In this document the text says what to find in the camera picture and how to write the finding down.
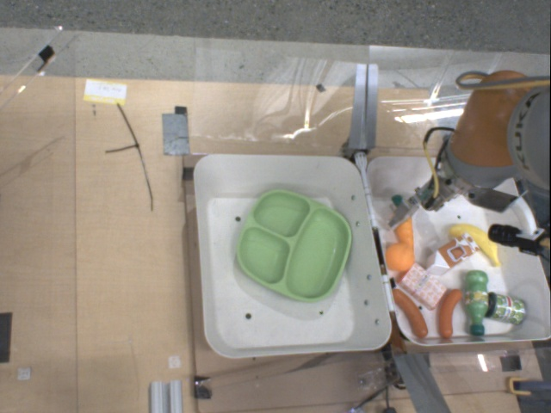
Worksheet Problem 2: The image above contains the pink patterned carton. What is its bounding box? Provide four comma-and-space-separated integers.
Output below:
396, 262, 449, 311

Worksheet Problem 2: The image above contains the black cylinder on white bracket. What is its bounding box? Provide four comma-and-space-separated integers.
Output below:
487, 191, 551, 258

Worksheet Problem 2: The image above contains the orange sausage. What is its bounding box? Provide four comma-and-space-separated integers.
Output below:
391, 288, 430, 340
437, 289, 463, 341

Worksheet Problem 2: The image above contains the green bottle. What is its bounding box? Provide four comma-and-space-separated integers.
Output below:
462, 269, 491, 337

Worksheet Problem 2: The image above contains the white plastic tray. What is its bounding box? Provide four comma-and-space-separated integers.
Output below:
366, 156, 551, 347
192, 152, 393, 360

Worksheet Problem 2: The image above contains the green labelled can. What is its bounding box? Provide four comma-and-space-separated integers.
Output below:
485, 293, 528, 327

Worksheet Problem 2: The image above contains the yellow banana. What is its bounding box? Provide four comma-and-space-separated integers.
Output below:
449, 223, 503, 268

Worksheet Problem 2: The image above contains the green divided plate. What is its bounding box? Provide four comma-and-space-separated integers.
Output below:
235, 188, 354, 304

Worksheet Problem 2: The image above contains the orange and white carton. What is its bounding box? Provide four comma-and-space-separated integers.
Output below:
425, 232, 481, 276

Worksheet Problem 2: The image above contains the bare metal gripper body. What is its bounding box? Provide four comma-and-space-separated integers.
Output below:
412, 168, 469, 213

